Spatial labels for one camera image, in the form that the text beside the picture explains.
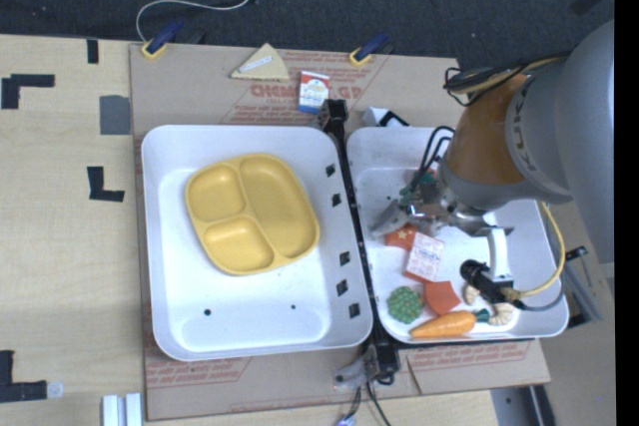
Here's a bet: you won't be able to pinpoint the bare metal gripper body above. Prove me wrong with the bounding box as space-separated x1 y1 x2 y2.
400 171 494 236

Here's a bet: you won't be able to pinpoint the red packet with yellow stars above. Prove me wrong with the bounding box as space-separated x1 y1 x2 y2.
383 223 418 252

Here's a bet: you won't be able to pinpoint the white packet with red print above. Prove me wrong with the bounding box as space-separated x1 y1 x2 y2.
402 231 446 283

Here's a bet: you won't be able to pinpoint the green grapes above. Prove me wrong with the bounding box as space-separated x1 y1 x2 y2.
385 284 425 325

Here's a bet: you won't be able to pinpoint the white plastic tray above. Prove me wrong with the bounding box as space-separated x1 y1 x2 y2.
344 126 571 345
141 124 374 362

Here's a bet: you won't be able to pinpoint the orange carrot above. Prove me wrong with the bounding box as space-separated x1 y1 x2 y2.
409 307 492 340

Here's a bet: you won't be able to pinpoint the small white and black box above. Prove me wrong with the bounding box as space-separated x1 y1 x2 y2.
360 106 411 129

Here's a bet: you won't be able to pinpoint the beige pretzel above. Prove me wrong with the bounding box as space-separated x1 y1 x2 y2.
462 282 516 327

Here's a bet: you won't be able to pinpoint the yellow divided plate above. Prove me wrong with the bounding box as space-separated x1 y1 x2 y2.
184 153 321 277

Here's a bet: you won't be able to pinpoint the red, white and blue carton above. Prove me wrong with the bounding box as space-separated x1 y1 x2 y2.
297 70 331 116

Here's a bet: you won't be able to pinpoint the beige triangular sandwich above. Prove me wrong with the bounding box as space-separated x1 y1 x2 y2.
230 42 292 83

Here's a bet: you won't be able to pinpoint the brown cardboard board, red print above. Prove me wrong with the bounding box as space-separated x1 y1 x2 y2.
128 42 552 422

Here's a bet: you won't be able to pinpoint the black cylinder on white bracket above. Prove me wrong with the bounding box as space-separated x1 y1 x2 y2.
458 224 516 306

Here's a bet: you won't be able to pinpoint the black block with thin wires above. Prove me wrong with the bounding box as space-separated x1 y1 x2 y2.
373 339 402 375
318 98 349 133

